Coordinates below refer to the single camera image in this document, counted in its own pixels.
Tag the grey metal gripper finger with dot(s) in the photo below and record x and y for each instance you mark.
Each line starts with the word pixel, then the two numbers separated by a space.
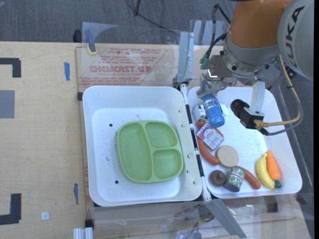
pixel 221 84
pixel 203 88

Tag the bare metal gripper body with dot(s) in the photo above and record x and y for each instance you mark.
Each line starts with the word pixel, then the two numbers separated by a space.
pixel 221 68

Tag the blue plastic bottle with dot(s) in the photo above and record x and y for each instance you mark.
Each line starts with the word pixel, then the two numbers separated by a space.
pixel 214 111

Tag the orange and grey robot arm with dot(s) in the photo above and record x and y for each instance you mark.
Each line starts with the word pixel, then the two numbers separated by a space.
pixel 256 19

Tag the orange sausage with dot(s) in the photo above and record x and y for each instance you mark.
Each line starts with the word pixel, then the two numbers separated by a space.
pixel 201 123
pixel 208 154
pixel 252 179

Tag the pink and white packet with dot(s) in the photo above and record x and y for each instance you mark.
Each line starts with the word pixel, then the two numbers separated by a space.
pixel 209 136

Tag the white plastic tray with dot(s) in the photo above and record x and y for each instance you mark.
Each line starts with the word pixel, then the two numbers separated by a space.
pixel 104 143
pixel 249 143

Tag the round beige biscuit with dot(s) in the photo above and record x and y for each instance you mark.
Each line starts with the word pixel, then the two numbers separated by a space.
pixel 227 156

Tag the brown cardboard board red print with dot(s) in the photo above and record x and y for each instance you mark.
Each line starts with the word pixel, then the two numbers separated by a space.
pixel 124 68

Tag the green divided plate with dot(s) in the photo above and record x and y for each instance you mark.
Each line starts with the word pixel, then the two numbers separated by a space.
pixel 149 153

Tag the brown doughnut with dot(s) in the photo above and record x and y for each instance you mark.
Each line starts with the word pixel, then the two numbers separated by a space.
pixel 217 178

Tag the green and white can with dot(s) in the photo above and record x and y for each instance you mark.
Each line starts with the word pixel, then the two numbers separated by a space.
pixel 234 180

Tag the yellow banana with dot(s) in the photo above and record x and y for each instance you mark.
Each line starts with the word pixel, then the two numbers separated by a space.
pixel 263 173

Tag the orange carrot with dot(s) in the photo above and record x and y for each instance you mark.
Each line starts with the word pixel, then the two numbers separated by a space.
pixel 272 168

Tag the black cylinder on white bracket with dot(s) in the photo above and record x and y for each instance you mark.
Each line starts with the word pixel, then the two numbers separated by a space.
pixel 249 116

